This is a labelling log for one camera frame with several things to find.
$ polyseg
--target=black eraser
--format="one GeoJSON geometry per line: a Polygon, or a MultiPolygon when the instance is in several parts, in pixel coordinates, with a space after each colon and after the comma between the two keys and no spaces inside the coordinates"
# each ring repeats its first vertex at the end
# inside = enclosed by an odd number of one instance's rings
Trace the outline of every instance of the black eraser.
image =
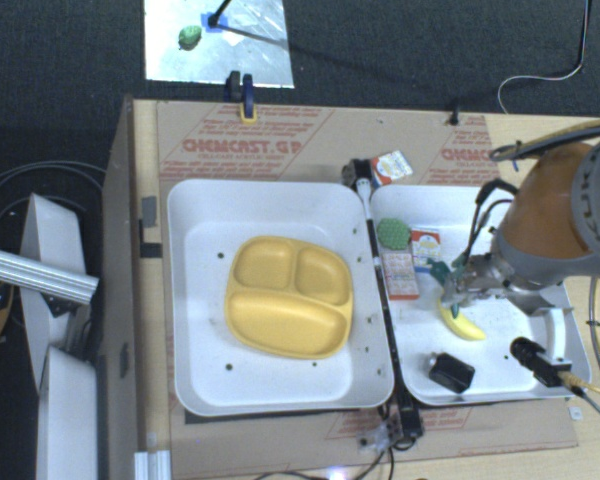
{"type": "Polygon", "coordinates": [[[429,378],[454,393],[462,393],[471,386],[475,372],[473,366],[443,353],[436,357],[436,362],[429,370],[429,378]]]}

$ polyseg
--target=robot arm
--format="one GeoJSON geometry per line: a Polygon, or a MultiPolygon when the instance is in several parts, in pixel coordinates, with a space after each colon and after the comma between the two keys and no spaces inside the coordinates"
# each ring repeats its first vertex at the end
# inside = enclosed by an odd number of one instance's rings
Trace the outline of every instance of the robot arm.
{"type": "Polygon", "coordinates": [[[495,295],[532,313],[553,305],[547,293],[566,277],[600,278],[600,143],[576,142],[599,135],[597,122],[492,153],[495,161],[542,156],[515,194],[490,252],[461,256],[454,265],[444,305],[495,295]]]}

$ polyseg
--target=green scrubber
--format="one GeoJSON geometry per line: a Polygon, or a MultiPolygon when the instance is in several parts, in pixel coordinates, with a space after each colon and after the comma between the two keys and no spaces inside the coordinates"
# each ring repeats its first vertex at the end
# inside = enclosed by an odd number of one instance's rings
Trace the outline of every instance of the green scrubber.
{"type": "Polygon", "coordinates": [[[197,25],[184,27],[178,35],[178,43],[183,50],[193,50],[202,38],[202,28],[197,25]]]}
{"type": "Polygon", "coordinates": [[[406,249],[411,239],[411,229],[400,219],[382,219],[376,228],[378,241],[387,249],[406,249]]]}

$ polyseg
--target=white cable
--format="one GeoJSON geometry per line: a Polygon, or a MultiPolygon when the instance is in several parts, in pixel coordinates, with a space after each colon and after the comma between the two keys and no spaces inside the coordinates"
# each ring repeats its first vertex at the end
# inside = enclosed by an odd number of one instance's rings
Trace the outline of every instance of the white cable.
{"type": "Polygon", "coordinates": [[[571,78],[578,71],[580,71],[582,69],[582,66],[584,65],[584,50],[586,48],[587,31],[588,30],[589,30],[589,0],[584,0],[584,23],[582,25],[582,41],[581,41],[580,59],[578,60],[578,65],[573,69],[573,71],[571,71],[570,73],[568,73],[564,76],[552,77],[552,76],[537,76],[537,75],[516,75],[516,76],[511,76],[511,77],[507,78],[498,87],[498,104],[500,105],[500,108],[502,109],[502,111],[505,114],[509,113],[507,108],[504,106],[504,103],[502,103],[502,88],[506,84],[511,82],[512,80],[542,80],[545,82],[562,82],[563,80],[567,80],[568,78],[571,78]]]}

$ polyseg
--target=metal bracket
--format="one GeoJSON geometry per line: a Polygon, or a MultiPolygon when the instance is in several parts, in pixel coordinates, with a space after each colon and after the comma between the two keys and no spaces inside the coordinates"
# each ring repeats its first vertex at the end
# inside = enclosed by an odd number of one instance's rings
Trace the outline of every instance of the metal bracket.
{"type": "Polygon", "coordinates": [[[376,428],[360,434],[358,448],[361,452],[374,451],[376,454],[380,454],[402,440],[403,437],[400,415],[395,413],[383,420],[376,428]]]}
{"type": "Polygon", "coordinates": [[[138,237],[140,238],[140,257],[162,258],[162,244],[159,242],[145,242],[144,228],[144,223],[142,219],[140,219],[138,221],[138,237]]]}
{"type": "Polygon", "coordinates": [[[171,480],[171,452],[136,452],[135,480],[171,480]]]}

